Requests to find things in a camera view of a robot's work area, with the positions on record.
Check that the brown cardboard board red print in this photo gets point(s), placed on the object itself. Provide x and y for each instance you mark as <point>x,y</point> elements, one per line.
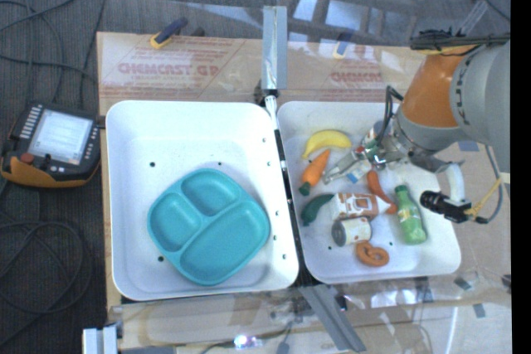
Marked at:
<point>174,66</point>

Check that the yellow banana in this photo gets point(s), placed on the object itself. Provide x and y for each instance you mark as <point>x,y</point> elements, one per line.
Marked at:
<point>327,139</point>

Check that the orange pretzel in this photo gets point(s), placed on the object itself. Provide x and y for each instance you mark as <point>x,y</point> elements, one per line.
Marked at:
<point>367,257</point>

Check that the white and orange bottle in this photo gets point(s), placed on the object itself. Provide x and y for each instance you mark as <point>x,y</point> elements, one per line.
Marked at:
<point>357,205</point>

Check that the blue divided plate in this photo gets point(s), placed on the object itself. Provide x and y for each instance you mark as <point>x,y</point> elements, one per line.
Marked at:
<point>215,232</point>

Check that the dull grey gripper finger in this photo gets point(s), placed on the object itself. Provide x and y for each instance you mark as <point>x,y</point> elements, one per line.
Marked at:
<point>346,163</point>

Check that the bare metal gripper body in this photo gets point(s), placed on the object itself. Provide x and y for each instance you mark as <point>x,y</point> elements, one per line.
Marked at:
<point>386,149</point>

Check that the white plastic tray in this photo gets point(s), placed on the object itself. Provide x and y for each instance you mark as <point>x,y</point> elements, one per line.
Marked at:
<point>435,253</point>
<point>141,128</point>

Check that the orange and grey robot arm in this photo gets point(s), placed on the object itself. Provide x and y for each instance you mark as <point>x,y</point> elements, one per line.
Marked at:
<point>435,95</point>

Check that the orange sausage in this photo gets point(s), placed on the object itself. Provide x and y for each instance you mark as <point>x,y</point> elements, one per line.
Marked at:
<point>375,184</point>

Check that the green cucumber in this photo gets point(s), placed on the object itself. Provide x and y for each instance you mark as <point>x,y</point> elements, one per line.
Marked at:
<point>314,208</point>

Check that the white and orange can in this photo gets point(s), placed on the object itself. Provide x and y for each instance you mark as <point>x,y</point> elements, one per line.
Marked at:
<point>352,231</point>

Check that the black cylinder on white bracket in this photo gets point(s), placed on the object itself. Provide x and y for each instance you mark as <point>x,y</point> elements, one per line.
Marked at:
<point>444,204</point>

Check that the green bottle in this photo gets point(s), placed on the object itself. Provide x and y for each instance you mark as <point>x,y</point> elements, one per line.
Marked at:
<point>410,219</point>

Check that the clear plastic bottle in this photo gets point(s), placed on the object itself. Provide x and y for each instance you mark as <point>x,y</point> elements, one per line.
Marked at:
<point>357,175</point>

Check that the orange carrot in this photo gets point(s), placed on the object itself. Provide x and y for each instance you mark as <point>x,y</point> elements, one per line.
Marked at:
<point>315,170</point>

